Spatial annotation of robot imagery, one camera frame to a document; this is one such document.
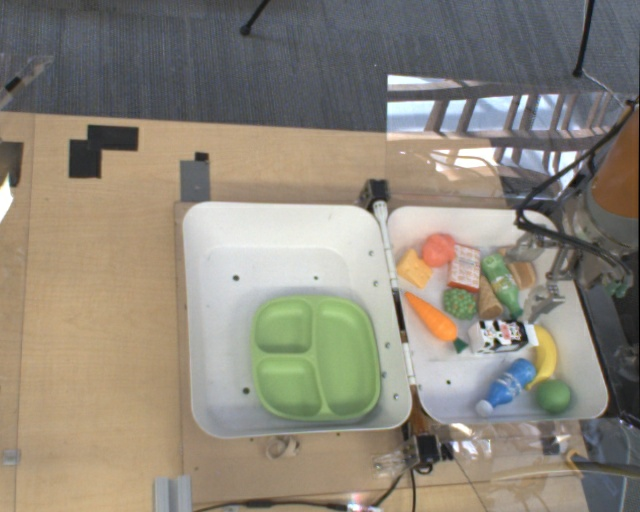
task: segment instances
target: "toy food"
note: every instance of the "toy food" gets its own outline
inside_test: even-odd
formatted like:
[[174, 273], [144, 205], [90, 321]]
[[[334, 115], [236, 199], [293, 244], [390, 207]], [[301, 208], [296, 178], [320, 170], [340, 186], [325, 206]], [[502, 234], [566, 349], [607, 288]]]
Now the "toy food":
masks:
[[460, 320], [471, 320], [476, 314], [476, 298], [467, 290], [449, 288], [442, 295], [444, 310]]
[[516, 359], [506, 372], [491, 383], [486, 398], [476, 404], [476, 412], [485, 418], [491, 416], [496, 406], [508, 404], [518, 396], [535, 374], [536, 369], [529, 361]]
[[469, 329], [469, 340], [477, 354], [515, 352], [527, 344], [538, 345], [533, 325], [501, 320], [480, 320]]
[[404, 296], [431, 334], [439, 340], [453, 342], [458, 352], [464, 350], [467, 344], [458, 339], [458, 327], [453, 320], [413, 293], [405, 292]]
[[[503, 247], [502, 249], [498, 249], [498, 252], [501, 256], [504, 256], [507, 253], [507, 250], [508, 247]], [[536, 284], [536, 271], [530, 261], [514, 261], [513, 263], [507, 263], [507, 268], [509, 269], [509, 272], [511, 272], [516, 285], [521, 290], [526, 290]]]
[[487, 281], [487, 278], [480, 276], [480, 290], [478, 293], [478, 316], [480, 320], [492, 320], [498, 318], [504, 308], [500, 301], [493, 293], [493, 288]]
[[405, 278], [418, 288], [424, 288], [433, 274], [433, 270], [420, 259], [414, 249], [409, 249], [404, 253], [396, 266], [396, 270], [399, 276]]
[[455, 245], [451, 235], [431, 235], [422, 246], [422, 259], [430, 267], [442, 267], [456, 257]]
[[537, 374], [536, 378], [527, 384], [527, 391], [551, 377], [558, 364], [558, 349], [551, 333], [541, 325], [535, 325], [534, 328], [538, 338], [535, 362]]
[[513, 280], [513, 276], [504, 263], [500, 254], [493, 253], [482, 259], [482, 272], [487, 276], [493, 292], [498, 300], [509, 308], [511, 316], [518, 318], [522, 315], [522, 308], [518, 302], [520, 290]]
[[480, 251], [456, 244], [456, 256], [449, 266], [449, 282], [452, 288], [477, 293], [480, 287]]
[[571, 388], [558, 379], [545, 380], [536, 387], [536, 402], [551, 414], [561, 413], [569, 407]]

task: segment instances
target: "toy carrot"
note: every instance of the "toy carrot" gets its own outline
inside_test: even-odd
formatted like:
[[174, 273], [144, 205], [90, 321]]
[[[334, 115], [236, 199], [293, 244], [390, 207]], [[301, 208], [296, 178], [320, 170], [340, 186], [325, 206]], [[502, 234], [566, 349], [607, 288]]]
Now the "toy carrot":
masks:
[[413, 293], [405, 292], [404, 296], [409, 301], [420, 320], [427, 326], [431, 334], [442, 341], [451, 341], [456, 351], [464, 350], [467, 344], [458, 338], [458, 327], [447, 315], [428, 302], [416, 297]]

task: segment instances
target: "toy banana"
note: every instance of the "toy banana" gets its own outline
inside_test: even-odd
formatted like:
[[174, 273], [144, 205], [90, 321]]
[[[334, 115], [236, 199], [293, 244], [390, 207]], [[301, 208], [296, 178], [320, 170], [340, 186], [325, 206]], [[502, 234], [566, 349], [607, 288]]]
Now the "toy banana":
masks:
[[540, 325], [534, 325], [536, 330], [536, 336], [538, 337], [538, 347], [536, 349], [536, 370], [537, 374], [535, 378], [525, 386], [525, 389], [529, 391], [536, 384], [547, 380], [553, 375], [556, 370], [556, 364], [558, 363], [558, 349], [556, 348], [556, 342], [551, 337], [549, 331]]

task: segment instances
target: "blue toy bottle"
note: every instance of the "blue toy bottle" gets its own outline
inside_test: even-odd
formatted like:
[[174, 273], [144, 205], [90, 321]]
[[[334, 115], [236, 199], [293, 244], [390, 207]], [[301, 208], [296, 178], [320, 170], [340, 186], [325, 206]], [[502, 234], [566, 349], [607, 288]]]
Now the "blue toy bottle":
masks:
[[526, 359], [516, 359], [506, 372], [493, 381], [487, 397], [476, 404], [476, 412], [485, 418], [490, 416], [496, 406], [508, 404], [518, 396], [535, 376], [536, 367], [533, 364]]

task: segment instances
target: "green plate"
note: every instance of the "green plate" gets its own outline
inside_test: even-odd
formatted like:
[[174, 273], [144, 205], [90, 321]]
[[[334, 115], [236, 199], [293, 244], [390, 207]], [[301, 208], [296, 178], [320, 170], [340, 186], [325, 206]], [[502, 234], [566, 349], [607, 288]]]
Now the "green plate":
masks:
[[350, 300], [296, 295], [266, 302], [253, 318], [251, 363], [262, 405], [283, 418], [354, 419], [380, 396], [373, 327]]

